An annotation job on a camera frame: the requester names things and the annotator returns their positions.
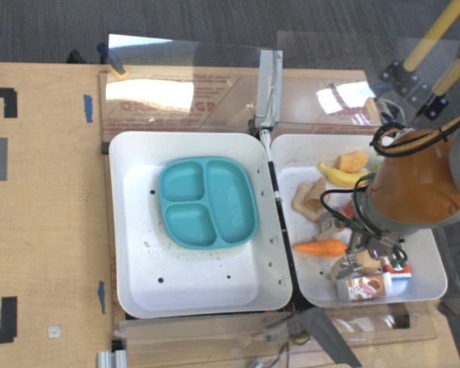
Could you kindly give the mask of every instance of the orange carrot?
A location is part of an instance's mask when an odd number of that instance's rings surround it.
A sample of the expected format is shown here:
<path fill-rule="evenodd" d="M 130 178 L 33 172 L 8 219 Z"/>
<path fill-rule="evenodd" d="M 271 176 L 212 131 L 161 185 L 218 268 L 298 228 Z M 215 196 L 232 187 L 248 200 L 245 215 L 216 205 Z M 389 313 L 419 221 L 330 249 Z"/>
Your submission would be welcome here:
<path fill-rule="evenodd" d="M 298 244 L 293 247 L 295 251 L 305 252 L 306 254 L 317 256 L 341 256 L 347 249 L 347 246 L 341 241 L 334 238 L 323 241 L 312 241 L 304 244 Z"/>
<path fill-rule="evenodd" d="M 344 210 L 341 212 L 341 214 L 345 215 L 347 218 L 351 218 L 353 214 L 353 209 L 351 208 L 351 201 L 346 203 L 346 207 L 344 207 Z"/>

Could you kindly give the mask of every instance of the orange toy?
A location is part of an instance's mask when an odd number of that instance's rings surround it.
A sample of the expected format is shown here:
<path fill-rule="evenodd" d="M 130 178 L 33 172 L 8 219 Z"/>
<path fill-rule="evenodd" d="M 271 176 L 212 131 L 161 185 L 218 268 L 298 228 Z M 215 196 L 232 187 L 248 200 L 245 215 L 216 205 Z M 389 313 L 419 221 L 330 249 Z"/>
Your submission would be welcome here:
<path fill-rule="evenodd" d="M 306 254 L 316 256 L 341 256 L 344 255 L 347 249 L 341 240 L 332 238 L 330 240 L 312 241 L 304 244 L 298 244 L 293 247 L 295 251 L 304 252 Z"/>

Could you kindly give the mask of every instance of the yellow banana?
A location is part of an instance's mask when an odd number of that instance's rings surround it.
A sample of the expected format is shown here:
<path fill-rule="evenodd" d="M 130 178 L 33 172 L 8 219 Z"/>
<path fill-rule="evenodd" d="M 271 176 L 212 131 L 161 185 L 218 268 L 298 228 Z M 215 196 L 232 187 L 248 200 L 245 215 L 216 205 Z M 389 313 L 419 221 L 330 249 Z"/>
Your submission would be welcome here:
<path fill-rule="evenodd" d="M 325 166 L 324 163 L 319 163 L 319 169 L 322 169 L 327 178 L 336 186 L 353 188 L 357 181 L 368 174 L 368 172 L 347 173 L 336 168 Z"/>

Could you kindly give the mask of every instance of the teal divided plate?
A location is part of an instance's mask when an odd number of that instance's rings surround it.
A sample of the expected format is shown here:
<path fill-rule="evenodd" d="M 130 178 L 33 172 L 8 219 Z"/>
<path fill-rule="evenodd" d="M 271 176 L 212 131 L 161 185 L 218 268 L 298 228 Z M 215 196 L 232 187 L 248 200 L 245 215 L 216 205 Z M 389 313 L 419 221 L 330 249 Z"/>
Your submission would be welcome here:
<path fill-rule="evenodd" d="M 252 238 L 258 227 L 251 183 L 230 159 L 170 163 L 159 175 L 159 201 L 166 230 L 182 247 L 234 247 Z"/>

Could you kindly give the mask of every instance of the black cable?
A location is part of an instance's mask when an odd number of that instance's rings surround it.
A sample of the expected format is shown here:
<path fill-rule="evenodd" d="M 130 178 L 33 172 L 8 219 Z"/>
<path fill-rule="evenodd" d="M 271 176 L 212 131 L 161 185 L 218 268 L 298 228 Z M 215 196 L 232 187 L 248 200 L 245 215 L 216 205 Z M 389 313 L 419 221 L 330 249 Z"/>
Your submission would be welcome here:
<path fill-rule="evenodd" d="M 304 341 L 301 341 L 301 342 L 297 341 L 298 336 L 294 336 L 294 337 L 290 338 L 290 341 L 293 342 L 295 345 L 301 347 L 301 346 L 305 345 L 311 339 L 311 335 L 309 333 L 305 333 L 305 335 L 307 335 L 307 336 L 306 336 Z"/>
<path fill-rule="evenodd" d="M 426 135 L 418 136 L 416 138 L 412 138 L 410 140 L 404 140 L 400 143 L 394 143 L 389 146 L 384 146 L 382 144 L 382 138 L 384 136 L 392 135 L 394 133 L 399 132 L 405 128 L 402 124 L 397 122 L 391 122 L 384 124 L 381 126 L 373 135 L 373 139 L 370 142 L 370 145 L 375 149 L 375 151 L 385 157 L 390 158 L 399 158 L 402 156 L 409 156 L 411 154 L 417 153 L 423 149 L 426 149 L 433 144 L 437 143 L 440 140 L 446 140 L 447 136 L 451 133 L 455 132 L 458 128 L 460 128 L 460 117 L 454 119 L 452 122 L 444 125 L 444 127 L 439 128 L 439 133 L 427 133 Z M 423 141 L 427 137 L 432 137 L 430 140 Z M 408 146 L 411 143 L 420 142 L 420 144 L 416 147 L 411 149 L 407 149 L 405 151 L 400 151 L 398 153 L 391 153 L 389 150 L 393 150 L 395 148 L 401 148 L 403 146 Z"/>
<path fill-rule="evenodd" d="M 393 252 L 395 256 L 397 257 L 397 260 L 399 261 L 404 260 L 407 263 L 407 260 L 408 260 L 407 253 L 402 248 L 400 248 L 398 245 L 394 245 Z"/>
<path fill-rule="evenodd" d="M 289 350 L 290 350 L 290 345 L 289 343 L 285 343 L 281 348 L 280 350 L 278 351 L 278 356 L 274 359 L 274 361 L 271 363 L 271 365 L 268 366 L 268 368 L 272 368 L 273 366 L 275 366 L 278 361 L 280 360 L 281 358 L 281 355 L 283 354 L 283 352 L 286 350 L 286 367 L 288 368 L 288 364 L 290 362 L 290 354 L 289 354 Z"/>
<path fill-rule="evenodd" d="M 382 238 L 381 237 L 381 231 L 375 226 L 373 225 L 368 219 L 366 219 L 366 217 L 364 216 L 363 214 L 363 211 L 361 210 L 360 208 L 360 205 L 358 203 L 358 196 L 357 196 L 357 193 L 358 193 L 358 186 L 361 182 L 363 181 L 367 181 L 367 180 L 373 180 L 373 177 L 375 177 L 375 173 L 369 173 L 367 174 L 366 176 L 363 176 L 361 177 L 360 179 L 358 179 L 358 181 L 356 182 L 356 184 L 354 185 L 354 191 L 353 191 L 353 201 L 354 201 L 354 207 L 356 208 L 356 213 L 358 214 L 358 216 L 360 217 L 360 220 L 361 222 L 367 226 L 367 228 L 369 228 L 371 231 L 373 231 L 374 233 L 376 233 L 378 235 L 377 238 Z"/>
<path fill-rule="evenodd" d="M 365 189 L 366 187 L 360 187 L 358 188 L 358 191 L 363 191 Z M 351 230 L 361 233 L 362 235 L 380 239 L 378 235 L 375 235 L 374 233 L 366 230 L 365 228 L 360 228 L 358 225 L 356 225 L 353 221 L 351 221 L 345 215 L 332 209 L 324 200 L 325 195 L 329 195 L 331 193 L 353 193 L 353 192 L 354 192 L 354 189 L 329 189 L 327 191 L 322 192 L 322 195 L 320 195 L 320 203 L 328 212 L 330 212 L 334 217 L 336 217 L 340 221 L 344 222 L 346 226 L 350 228 Z"/>

